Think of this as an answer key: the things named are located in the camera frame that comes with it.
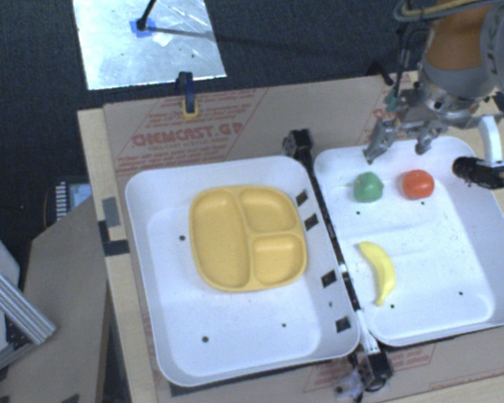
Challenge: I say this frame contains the green toy pepper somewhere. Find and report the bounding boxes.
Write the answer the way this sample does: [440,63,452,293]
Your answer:
[349,169,386,205]

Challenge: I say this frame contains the black cylinder on white bracket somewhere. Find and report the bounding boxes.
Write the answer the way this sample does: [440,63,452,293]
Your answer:
[441,92,504,197]

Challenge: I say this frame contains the red toy tomato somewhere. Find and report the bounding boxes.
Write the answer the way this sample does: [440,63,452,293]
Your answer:
[399,166,438,202]

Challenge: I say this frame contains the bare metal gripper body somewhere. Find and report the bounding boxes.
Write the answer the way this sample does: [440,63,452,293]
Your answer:
[381,77,482,140]

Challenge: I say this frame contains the yellow divided plate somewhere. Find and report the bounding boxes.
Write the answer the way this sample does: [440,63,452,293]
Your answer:
[183,174,314,301]

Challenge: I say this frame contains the brown cardboard board red print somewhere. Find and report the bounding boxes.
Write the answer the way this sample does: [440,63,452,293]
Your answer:
[101,42,504,403]

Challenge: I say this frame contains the thin black and white rod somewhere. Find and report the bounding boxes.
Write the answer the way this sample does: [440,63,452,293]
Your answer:
[298,142,375,358]

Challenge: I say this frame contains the white plastic tray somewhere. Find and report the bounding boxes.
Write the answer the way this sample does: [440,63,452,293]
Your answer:
[121,141,366,393]
[311,121,504,357]

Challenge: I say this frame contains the yellow banana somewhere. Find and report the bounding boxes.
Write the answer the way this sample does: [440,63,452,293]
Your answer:
[357,236,402,309]

